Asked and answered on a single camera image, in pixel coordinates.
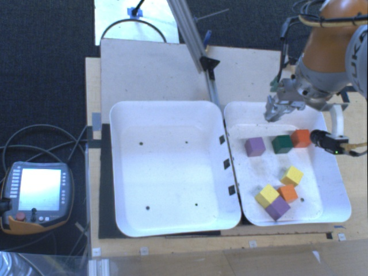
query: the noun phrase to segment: cube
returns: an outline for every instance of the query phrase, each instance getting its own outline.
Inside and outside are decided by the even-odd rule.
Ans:
[[[294,187],[298,186],[304,173],[294,166],[290,166],[281,178],[281,182],[285,185],[292,184]]]
[[[290,135],[277,136],[274,140],[272,140],[272,146],[274,148],[275,154],[286,154],[294,147]]]
[[[260,156],[266,151],[265,144],[261,137],[249,138],[245,144],[248,156]]]
[[[256,196],[255,199],[264,208],[268,207],[272,202],[279,197],[280,194],[270,184],[267,184]]]
[[[294,200],[296,200],[298,198],[298,194],[295,191],[294,185],[292,185],[292,184],[281,186],[279,189],[277,189],[277,192],[279,192],[280,196],[288,204],[291,204]]]
[[[266,208],[266,212],[277,221],[280,219],[288,210],[290,209],[290,205],[281,197],[279,196],[274,200],[272,204],[270,204]]]
[[[294,133],[290,136],[292,139],[293,145],[296,148],[303,148],[310,145],[311,140],[309,138],[310,132],[307,129],[304,130],[295,130]]]

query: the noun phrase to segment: dark floor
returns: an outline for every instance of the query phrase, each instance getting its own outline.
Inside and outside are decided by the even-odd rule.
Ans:
[[[280,49],[279,29],[298,0],[188,0],[194,16],[229,8],[198,22],[200,34],[212,30],[210,44]],[[292,53],[298,55],[309,30],[296,29]],[[52,124],[78,136],[86,124],[85,57],[99,56],[94,46],[94,0],[0,0],[0,146],[22,127]],[[31,132],[16,143],[49,146],[60,142],[44,132]],[[9,152],[7,165],[23,159]],[[76,255],[85,238],[85,163],[76,153],[71,164],[76,201],[70,221],[50,233],[9,236],[0,233],[0,250]]]

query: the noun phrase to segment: dark green block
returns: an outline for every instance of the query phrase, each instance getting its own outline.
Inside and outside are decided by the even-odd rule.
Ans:
[[[276,154],[286,154],[293,148],[290,135],[279,135],[272,140],[272,146]]]

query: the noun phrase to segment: tray with blocks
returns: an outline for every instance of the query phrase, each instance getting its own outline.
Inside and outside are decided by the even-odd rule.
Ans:
[[[327,130],[311,108],[268,123],[263,102],[225,108],[228,141],[244,215],[259,226],[346,221],[351,205],[336,158],[309,144]]]

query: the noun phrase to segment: empty white tray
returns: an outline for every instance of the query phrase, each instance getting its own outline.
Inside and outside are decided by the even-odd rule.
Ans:
[[[293,148],[287,154],[275,154],[271,143],[276,136],[289,135],[296,129],[326,131],[322,113],[307,107],[268,123],[263,116],[265,110],[266,104],[262,102],[231,102],[225,108],[233,165],[246,218],[259,226],[346,221],[351,205],[336,158],[313,144]],[[244,145],[251,137],[263,138],[266,146],[263,155],[247,156]],[[282,186],[280,179],[291,165],[304,173],[296,187],[299,199],[275,222],[254,197],[268,183],[276,189]]]
[[[110,112],[116,223],[131,237],[214,231],[241,217],[223,118],[207,101]]]

